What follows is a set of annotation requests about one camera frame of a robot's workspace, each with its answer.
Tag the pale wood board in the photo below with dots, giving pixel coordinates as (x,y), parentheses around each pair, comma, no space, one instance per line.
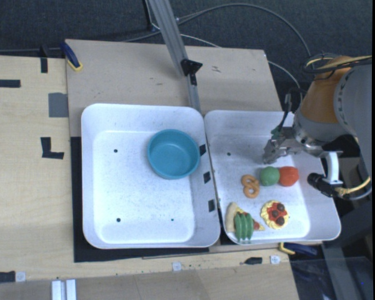
(128,73)

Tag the green pea pod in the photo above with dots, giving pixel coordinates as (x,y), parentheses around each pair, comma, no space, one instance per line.
(243,227)

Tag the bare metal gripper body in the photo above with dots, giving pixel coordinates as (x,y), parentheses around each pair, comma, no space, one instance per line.
(295,142)

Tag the orange-red ball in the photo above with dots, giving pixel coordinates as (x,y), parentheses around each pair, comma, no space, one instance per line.
(289,176)

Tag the green ball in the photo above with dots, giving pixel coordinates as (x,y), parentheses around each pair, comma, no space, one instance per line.
(269,176)

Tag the yellow pizza slice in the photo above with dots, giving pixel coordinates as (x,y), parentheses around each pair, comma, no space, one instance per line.
(230,217)

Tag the black cylinder on white bracket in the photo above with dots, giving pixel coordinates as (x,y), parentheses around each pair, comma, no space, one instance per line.
(325,184)

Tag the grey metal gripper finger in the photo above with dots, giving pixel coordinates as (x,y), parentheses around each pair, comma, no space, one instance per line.
(285,153)
(269,152)

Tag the yellow spaghetti with meatballs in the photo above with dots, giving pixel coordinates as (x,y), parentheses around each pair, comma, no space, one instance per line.
(273,222)

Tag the blue bowl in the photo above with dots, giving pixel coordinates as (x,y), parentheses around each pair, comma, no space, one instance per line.
(173,155)

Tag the white plastic tray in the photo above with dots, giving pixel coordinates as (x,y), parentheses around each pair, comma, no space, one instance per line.
(234,167)
(131,195)

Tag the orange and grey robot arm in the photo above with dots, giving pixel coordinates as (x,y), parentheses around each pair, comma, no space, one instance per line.
(322,102)

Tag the orange pretzel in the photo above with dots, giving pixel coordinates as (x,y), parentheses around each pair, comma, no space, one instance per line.
(251,193)

